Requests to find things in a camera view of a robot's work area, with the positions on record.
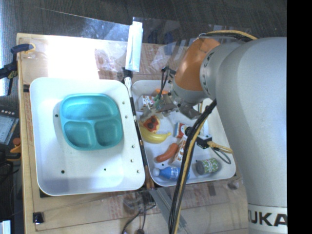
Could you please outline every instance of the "teal bowl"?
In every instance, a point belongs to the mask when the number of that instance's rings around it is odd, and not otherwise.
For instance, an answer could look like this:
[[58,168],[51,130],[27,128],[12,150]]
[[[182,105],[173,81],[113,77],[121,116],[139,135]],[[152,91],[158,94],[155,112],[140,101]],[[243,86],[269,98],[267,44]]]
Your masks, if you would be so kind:
[[60,104],[59,117],[67,143],[78,150],[116,146],[123,137],[120,111],[104,94],[74,94]]

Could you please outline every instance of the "green can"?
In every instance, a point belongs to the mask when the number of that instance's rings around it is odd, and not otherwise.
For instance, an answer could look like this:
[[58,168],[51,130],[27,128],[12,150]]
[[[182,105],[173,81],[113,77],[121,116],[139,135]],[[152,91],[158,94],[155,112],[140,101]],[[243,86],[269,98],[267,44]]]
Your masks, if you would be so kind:
[[196,171],[200,175],[214,173],[219,169],[219,162],[215,158],[198,160],[196,162]]

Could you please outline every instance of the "banana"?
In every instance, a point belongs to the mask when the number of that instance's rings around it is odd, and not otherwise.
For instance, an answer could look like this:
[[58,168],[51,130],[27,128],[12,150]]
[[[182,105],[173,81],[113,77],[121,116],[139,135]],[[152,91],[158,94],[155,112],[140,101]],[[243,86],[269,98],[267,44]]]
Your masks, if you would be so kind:
[[142,134],[142,137],[149,143],[153,143],[153,144],[158,144],[161,143],[163,141],[165,141],[165,139],[171,135],[171,133],[166,133],[166,134],[155,134],[152,133],[150,131],[148,131],[145,127],[140,127],[140,131]]

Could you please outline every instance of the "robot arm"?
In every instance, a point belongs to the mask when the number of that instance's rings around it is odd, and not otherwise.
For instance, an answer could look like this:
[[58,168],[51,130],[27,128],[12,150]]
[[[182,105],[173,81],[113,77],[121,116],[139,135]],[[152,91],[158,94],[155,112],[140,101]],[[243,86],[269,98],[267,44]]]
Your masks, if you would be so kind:
[[219,44],[198,38],[172,86],[171,100],[189,118],[216,99],[248,200],[249,233],[287,233],[286,38]]

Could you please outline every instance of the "white tray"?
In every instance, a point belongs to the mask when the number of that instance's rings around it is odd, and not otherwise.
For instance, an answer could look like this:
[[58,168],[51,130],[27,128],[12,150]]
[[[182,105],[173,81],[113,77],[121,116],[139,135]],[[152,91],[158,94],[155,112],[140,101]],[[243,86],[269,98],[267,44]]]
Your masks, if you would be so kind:
[[[81,151],[65,141],[60,102],[68,95],[100,93],[118,105],[123,138],[114,147]],[[37,181],[48,195],[136,190],[145,180],[141,151],[126,87],[115,80],[38,78],[31,83]]]
[[[133,84],[132,93],[133,93],[133,99],[134,99],[134,102],[136,105],[136,113],[137,113],[138,118],[142,115],[142,112],[137,110],[138,98],[141,95],[151,95],[155,89],[160,88],[160,84],[161,84],[161,82],[157,81],[157,80],[148,80],[148,81],[142,80],[142,81],[137,81]],[[170,87],[168,86],[168,84],[166,84],[164,89],[167,91],[170,90]],[[207,99],[204,101],[204,104],[207,105],[210,102],[211,102],[211,100]],[[172,133],[172,135],[167,137],[167,139],[160,144],[152,144],[152,143],[148,143],[148,142],[144,141],[144,148],[145,148],[148,166],[149,166],[149,169],[151,172],[152,179],[155,183],[157,183],[160,186],[164,186],[164,187],[174,186],[174,185],[176,185],[176,182],[172,181],[172,180],[165,179],[165,178],[162,179],[162,177],[159,177],[159,176],[153,176],[153,169],[154,168],[163,169],[163,168],[169,166],[171,159],[169,159],[165,162],[162,162],[162,163],[157,163],[157,162],[155,162],[155,158],[158,155],[164,153],[171,143],[173,143],[173,142],[178,143],[178,141],[180,140],[176,137],[173,137],[174,127],[175,127],[175,124],[177,122],[181,122],[181,123],[184,123],[186,125],[193,126],[193,124],[195,123],[195,120],[190,120],[181,113],[176,113],[176,112],[170,113],[169,116],[163,117],[160,119],[160,128],[159,128],[157,133],[167,133],[170,131]],[[217,108],[215,108],[213,110],[213,113],[210,114],[210,116],[208,117],[208,125],[209,125],[209,134],[211,134],[213,136],[213,141],[216,142],[217,144],[220,144],[223,146],[229,146],[229,144],[227,142],[227,138],[226,138],[224,130],[223,130],[222,123],[221,123],[220,118],[219,118],[219,113],[217,111]],[[236,172],[236,165],[234,162],[234,158],[233,158],[233,155],[231,155],[231,154],[227,154],[227,155],[231,160],[230,165],[223,162],[211,150],[211,148],[203,150],[200,147],[198,147],[197,145],[195,145],[193,159],[192,159],[191,168],[190,168],[190,177],[187,180],[187,183],[190,184],[190,183],[198,183],[198,182],[227,179],[227,178],[234,176],[234,174]],[[208,159],[208,158],[212,158],[212,157],[215,157],[219,161],[219,164],[220,164],[219,170],[215,173],[206,174],[206,175],[199,175],[195,169],[196,160],[203,160],[203,159]]]

